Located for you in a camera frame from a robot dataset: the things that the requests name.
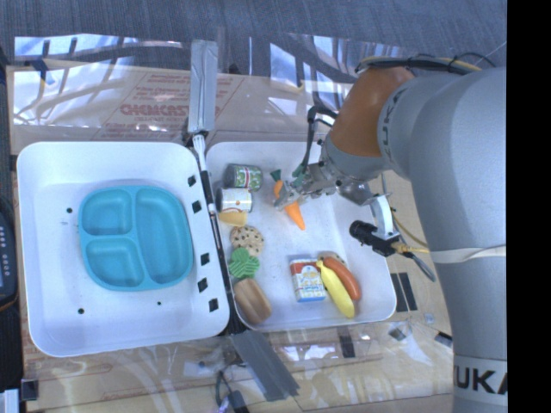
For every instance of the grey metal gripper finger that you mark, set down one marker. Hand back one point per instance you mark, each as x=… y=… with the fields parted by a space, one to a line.
x=296 y=188
x=282 y=202

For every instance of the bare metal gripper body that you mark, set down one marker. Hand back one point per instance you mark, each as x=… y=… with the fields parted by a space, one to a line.
x=323 y=180

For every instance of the orange carrot with green top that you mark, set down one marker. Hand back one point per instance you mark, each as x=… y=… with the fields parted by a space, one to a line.
x=296 y=216

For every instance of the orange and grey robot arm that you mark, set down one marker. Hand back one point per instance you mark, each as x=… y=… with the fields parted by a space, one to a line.
x=447 y=153

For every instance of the white plastic tray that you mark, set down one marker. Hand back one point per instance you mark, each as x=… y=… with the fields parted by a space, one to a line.
x=56 y=308
x=280 y=248

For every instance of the green can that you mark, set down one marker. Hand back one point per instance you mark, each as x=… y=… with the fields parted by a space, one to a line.
x=243 y=176

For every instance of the white can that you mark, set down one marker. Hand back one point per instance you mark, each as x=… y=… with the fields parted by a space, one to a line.
x=234 y=200

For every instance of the chocolate chip biscuit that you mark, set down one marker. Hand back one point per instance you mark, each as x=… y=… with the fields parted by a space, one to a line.
x=247 y=237

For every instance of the yellow cheese wedge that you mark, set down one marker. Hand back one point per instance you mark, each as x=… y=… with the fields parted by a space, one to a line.
x=233 y=218

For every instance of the green broccoli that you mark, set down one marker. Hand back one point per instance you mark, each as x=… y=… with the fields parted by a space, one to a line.
x=243 y=265

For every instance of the thin black and white rod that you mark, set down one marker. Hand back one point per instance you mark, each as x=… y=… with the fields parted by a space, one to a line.
x=207 y=183

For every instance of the red and white carton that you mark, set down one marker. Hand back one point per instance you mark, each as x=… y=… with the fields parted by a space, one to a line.
x=307 y=280

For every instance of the brown cardboard board, red print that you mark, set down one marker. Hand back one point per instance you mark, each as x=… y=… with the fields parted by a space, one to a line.
x=258 y=97

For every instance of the orange sausage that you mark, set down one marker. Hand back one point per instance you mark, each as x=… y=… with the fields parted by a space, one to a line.
x=347 y=279

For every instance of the brown bread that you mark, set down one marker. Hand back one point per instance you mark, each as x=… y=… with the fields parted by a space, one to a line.
x=253 y=301

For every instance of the yellow banana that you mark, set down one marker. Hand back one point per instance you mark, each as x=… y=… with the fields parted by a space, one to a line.
x=338 y=295

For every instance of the blue divided plate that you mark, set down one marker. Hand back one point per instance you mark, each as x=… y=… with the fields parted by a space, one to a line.
x=133 y=239

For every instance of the black cylinder on white bracket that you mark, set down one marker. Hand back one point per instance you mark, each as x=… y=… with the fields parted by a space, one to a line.
x=381 y=235

